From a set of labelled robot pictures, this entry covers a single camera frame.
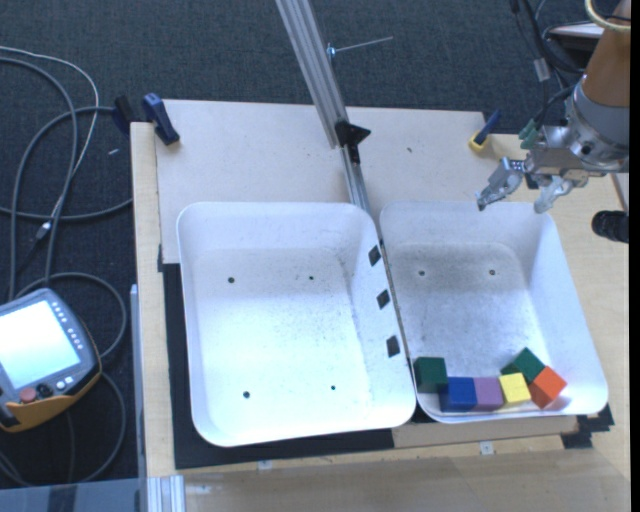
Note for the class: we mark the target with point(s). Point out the green cube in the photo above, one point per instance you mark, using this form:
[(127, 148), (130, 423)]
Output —
[(526, 364), (430, 372)]

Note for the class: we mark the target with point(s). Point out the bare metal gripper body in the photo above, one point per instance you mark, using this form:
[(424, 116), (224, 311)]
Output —
[(565, 157)]

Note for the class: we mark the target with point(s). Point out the yellow cube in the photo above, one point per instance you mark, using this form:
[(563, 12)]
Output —
[(515, 389)]

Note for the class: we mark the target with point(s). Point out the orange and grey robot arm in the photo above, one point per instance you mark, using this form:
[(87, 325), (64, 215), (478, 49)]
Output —
[(607, 65)]

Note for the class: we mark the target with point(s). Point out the pale wood board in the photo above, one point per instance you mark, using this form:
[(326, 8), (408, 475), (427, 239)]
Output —
[(250, 160)]

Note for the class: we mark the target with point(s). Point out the black cylinder on white bracket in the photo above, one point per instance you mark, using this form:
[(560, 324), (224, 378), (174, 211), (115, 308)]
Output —
[(611, 226)]

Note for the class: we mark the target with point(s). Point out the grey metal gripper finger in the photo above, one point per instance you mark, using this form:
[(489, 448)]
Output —
[(552, 192), (500, 182)]

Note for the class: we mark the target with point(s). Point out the white plastic tray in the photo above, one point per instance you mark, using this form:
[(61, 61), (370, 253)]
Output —
[(475, 310), (280, 330)]

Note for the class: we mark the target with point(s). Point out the purple cube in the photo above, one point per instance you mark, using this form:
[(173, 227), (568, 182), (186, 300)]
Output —
[(488, 394)]

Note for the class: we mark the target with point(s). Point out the blue cube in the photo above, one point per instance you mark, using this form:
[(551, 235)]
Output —
[(459, 395)]

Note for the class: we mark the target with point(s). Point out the orange cube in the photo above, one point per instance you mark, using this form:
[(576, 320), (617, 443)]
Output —
[(547, 387)]

